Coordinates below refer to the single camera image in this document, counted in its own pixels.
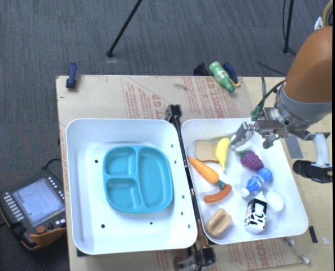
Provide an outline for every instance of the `toy carrot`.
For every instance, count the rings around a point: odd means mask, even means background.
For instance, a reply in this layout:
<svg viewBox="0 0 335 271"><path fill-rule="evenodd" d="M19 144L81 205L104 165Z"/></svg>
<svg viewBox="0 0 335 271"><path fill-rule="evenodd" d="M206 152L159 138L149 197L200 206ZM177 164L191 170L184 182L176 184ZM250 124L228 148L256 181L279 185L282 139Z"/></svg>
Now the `toy carrot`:
<svg viewBox="0 0 335 271"><path fill-rule="evenodd" d="M206 181L210 183L217 183L219 180L219 174L216 170L210 168L207 164L199 161L191 156L188 156L189 162L194 168L203 176Z"/></svg>

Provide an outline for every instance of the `wooden table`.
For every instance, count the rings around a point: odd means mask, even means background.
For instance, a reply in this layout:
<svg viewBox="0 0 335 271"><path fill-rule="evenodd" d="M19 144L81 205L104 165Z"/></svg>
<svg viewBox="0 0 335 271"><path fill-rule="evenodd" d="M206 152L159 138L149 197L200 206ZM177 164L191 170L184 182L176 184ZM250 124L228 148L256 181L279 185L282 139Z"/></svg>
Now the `wooden table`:
<svg viewBox="0 0 335 271"><path fill-rule="evenodd" d="M179 104L182 121L250 117L250 111L262 97L260 77L239 77L241 85L231 95L212 77L180 76L76 76L77 88L67 89L68 76L56 78L60 146L66 195L68 252L71 270L174 270L173 259L184 250L117 253L99 256L78 256L71 232L71 206L68 186L66 127L77 118L161 119L169 104ZM266 77L267 90L282 77ZM266 101L273 106L275 95ZM310 132L332 132L332 114L312 126ZM294 159L285 141L281 140L292 166ZM315 161L311 141L298 141L304 159ZM327 139L332 163L332 135ZM318 242L312 243L309 231L294 237L296 249L312 261L311 268L301 264L298 256L284 247L282 239L253 243L214 246L217 262L206 270L333 270L333 189L293 173L309 226L313 226Z"/></svg>

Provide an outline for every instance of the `blue clip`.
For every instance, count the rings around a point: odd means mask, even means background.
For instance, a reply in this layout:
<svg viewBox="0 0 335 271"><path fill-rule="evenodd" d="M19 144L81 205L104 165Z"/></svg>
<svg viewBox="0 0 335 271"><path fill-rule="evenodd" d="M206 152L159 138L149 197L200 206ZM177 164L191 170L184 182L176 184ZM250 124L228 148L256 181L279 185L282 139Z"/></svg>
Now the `blue clip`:
<svg viewBox="0 0 335 271"><path fill-rule="evenodd" d="M231 81L233 82L233 85L235 87L239 86L240 82L237 79L237 76L236 76L234 68L229 63L225 62L223 64L223 69L228 73Z"/></svg>
<svg viewBox="0 0 335 271"><path fill-rule="evenodd" d="M76 88L76 72L77 72L77 63L71 62L69 65L69 78L67 79L67 88Z"/></svg>

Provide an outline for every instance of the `white toy egg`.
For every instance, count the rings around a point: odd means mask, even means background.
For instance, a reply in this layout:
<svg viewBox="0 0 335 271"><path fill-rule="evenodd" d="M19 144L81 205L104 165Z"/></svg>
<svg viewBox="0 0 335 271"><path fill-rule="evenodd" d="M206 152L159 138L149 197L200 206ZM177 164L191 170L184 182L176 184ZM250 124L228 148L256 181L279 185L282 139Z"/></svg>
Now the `white toy egg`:
<svg viewBox="0 0 335 271"><path fill-rule="evenodd" d="M279 194L269 191L265 195L265 198L268 203L268 208L274 212L279 212L284 208L284 200Z"/></svg>

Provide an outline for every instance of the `toy water bottle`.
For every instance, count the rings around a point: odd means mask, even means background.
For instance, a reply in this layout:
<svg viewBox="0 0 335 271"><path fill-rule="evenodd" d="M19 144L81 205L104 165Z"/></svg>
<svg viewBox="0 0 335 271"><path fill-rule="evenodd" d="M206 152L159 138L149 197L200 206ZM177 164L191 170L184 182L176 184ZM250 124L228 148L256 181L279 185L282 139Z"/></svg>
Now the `toy water bottle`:
<svg viewBox="0 0 335 271"><path fill-rule="evenodd" d="M228 73L221 67L221 64L217 61L210 64L208 67L209 70L214 75L217 82L224 86L229 93L232 93L235 90L235 87L230 82L230 77Z"/></svg>
<svg viewBox="0 0 335 271"><path fill-rule="evenodd" d="M246 187L240 190L242 197L247 197L253 191L258 191L262 186L273 177L272 172L268 168L261 168L247 182Z"/></svg>

